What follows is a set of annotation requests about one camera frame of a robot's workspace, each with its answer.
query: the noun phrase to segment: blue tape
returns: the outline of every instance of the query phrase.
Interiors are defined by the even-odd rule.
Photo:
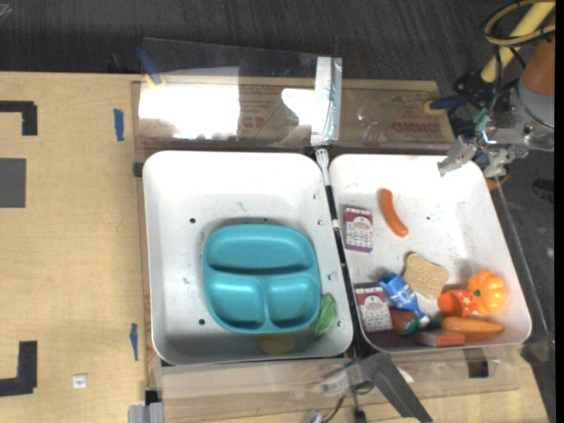
[[[131,323],[131,330],[130,330],[130,340],[131,340],[131,347],[133,348],[133,357],[135,361],[139,360],[139,351],[137,350],[137,325],[135,323]]]
[[[464,105],[468,105],[468,99],[459,95],[451,95],[449,97],[443,97],[442,99],[435,100],[431,105],[429,105],[429,107],[431,109],[446,109],[463,107]]]
[[[117,136],[118,141],[123,141],[125,138],[123,137],[123,111],[121,109],[114,108],[114,129],[115,135]]]
[[[155,85],[160,85],[162,83],[162,79],[160,78],[157,65],[152,60],[151,54],[140,47],[135,47],[135,55],[137,59],[141,62],[141,64],[143,64],[143,67],[147,71],[147,75],[149,76],[151,81]]]

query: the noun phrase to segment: toy sausage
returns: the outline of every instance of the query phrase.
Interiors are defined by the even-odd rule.
[[[405,237],[409,233],[409,230],[396,214],[394,195],[389,189],[383,189],[380,193],[380,206],[382,207],[384,219],[393,233],[397,236]]]

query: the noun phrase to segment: teal divided plate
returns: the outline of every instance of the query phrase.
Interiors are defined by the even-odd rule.
[[[310,325],[321,281],[309,239],[290,227],[242,224],[213,232],[204,247],[208,309],[222,327],[253,334]]]

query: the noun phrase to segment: toy orange pumpkin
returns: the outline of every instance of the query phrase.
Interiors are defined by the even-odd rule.
[[[490,270],[481,270],[470,276],[466,287],[476,311],[481,315],[499,312],[505,305],[507,291],[503,280]]]

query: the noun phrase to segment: toy bread slice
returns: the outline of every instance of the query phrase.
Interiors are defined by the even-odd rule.
[[[411,254],[407,257],[404,280],[417,293],[429,300],[436,300],[449,280],[449,272],[419,254]]]

